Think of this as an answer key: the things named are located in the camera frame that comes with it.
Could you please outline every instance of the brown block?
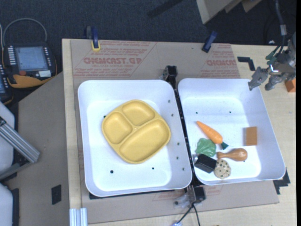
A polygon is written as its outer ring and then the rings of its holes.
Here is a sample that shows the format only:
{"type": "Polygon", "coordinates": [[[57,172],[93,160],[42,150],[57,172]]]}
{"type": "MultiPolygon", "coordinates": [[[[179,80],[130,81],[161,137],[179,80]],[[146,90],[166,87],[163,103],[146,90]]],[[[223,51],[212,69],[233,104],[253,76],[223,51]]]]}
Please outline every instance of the brown block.
{"type": "Polygon", "coordinates": [[[257,145],[257,127],[248,127],[245,130],[245,145],[257,145]]]}
{"type": "Polygon", "coordinates": [[[296,78],[285,82],[285,86],[288,92],[296,92],[296,78]]]}

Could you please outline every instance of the cookie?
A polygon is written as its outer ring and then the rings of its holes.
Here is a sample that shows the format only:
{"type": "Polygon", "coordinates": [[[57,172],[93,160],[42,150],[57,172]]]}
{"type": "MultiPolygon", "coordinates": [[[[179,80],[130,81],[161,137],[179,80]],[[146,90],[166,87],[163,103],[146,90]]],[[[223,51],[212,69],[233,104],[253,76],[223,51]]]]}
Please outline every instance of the cookie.
{"type": "Polygon", "coordinates": [[[215,169],[214,169],[214,174],[220,178],[220,179],[225,179],[231,174],[231,167],[229,164],[223,160],[219,159],[217,160],[215,169]]]}

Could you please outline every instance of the black floor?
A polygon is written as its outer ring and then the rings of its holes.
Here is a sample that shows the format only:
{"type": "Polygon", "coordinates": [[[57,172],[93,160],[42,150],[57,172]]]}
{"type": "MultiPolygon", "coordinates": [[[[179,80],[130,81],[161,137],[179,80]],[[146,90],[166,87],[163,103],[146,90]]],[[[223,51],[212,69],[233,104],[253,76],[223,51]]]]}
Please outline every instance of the black floor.
{"type": "MultiPolygon", "coordinates": [[[[297,0],[279,0],[287,38],[296,31],[297,0]]],[[[241,4],[202,23],[196,0],[1,0],[3,29],[20,18],[40,21],[48,33],[59,72],[62,71],[63,38],[81,39],[87,25],[96,26],[100,39],[171,42],[205,42],[211,31],[215,42],[232,44],[279,44],[280,29],[273,0],[263,0],[246,13],[241,4]]],[[[32,21],[9,27],[5,42],[44,40],[44,31],[32,21]]],[[[33,90],[16,90],[9,107],[33,90]]]]}

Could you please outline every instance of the toy carrot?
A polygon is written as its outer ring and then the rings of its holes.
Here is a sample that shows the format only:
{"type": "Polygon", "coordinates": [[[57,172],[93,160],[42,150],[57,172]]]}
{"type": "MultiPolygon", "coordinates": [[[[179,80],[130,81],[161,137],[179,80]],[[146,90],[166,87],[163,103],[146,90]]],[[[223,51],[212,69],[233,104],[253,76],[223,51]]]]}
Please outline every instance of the toy carrot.
{"type": "Polygon", "coordinates": [[[197,125],[202,129],[202,131],[209,137],[214,143],[221,144],[222,143],[222,136],[216,130],[212,129],[211,127],[205,125],[204,123],[197,121],[197,125]]]}

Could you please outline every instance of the yellow plate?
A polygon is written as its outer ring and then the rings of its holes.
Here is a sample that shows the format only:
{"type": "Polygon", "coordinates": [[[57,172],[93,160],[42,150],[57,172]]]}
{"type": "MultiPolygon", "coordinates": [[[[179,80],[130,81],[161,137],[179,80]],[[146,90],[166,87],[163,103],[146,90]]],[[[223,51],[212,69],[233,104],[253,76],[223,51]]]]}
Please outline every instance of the yellow plate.
{"type": "Polygon", "coordinates": [[[165,120],[147,103],[130,100],[111,111],[102,122],[103,135],[126,162],[151,158],[171,137],[165,120]]]}

